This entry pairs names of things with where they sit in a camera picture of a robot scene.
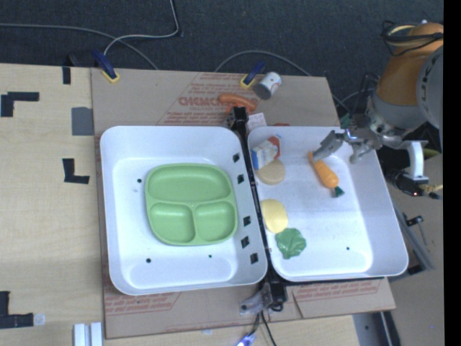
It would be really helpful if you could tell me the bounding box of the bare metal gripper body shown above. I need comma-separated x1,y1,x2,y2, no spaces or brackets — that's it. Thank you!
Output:
344,119,406,151

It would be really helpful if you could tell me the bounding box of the orange carrot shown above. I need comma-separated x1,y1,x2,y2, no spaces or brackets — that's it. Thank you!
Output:
307,151,346,199

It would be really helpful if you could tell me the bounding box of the white blue orange carton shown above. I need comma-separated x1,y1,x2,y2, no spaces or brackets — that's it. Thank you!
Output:
249,135,282,171

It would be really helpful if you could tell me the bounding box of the beige round biscuit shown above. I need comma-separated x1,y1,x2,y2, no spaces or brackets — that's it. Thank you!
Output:
254,159,287,186

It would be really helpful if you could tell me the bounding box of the white small packet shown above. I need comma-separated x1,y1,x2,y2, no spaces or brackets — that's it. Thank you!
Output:
247,112,268,128

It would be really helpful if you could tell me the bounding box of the white plastic tray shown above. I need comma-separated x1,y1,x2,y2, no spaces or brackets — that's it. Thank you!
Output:
99,125,269,297
247,125,410,283

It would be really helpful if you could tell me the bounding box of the white small can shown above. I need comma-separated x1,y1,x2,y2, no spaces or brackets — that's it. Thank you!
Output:
251,71,283,101

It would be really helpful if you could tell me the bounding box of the thin black rod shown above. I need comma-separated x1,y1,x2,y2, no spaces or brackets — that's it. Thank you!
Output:
236,123,279,285

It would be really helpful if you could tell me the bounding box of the yellow oval toy food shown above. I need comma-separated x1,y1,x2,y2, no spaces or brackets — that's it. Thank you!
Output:
259,198,290,235

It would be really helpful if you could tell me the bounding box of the orange sausage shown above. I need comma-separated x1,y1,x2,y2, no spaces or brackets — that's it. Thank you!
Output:
217,92,258,112

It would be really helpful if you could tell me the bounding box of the green broccoli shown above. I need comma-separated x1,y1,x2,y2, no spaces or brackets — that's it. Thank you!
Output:
274,226,308,260

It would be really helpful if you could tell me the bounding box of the green divided plate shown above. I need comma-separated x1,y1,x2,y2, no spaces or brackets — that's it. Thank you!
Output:
144,162,240,247

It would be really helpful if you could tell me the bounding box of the brown cardboard board red print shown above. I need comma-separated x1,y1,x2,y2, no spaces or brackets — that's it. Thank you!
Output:
89,66,398,340

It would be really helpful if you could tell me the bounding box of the black cylinder on white bracket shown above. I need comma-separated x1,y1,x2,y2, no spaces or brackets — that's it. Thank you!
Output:
386,140,431,197

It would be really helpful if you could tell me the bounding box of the black block with thin wires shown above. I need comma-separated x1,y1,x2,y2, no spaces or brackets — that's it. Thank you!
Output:
265,280,290,312
226,105,250,132

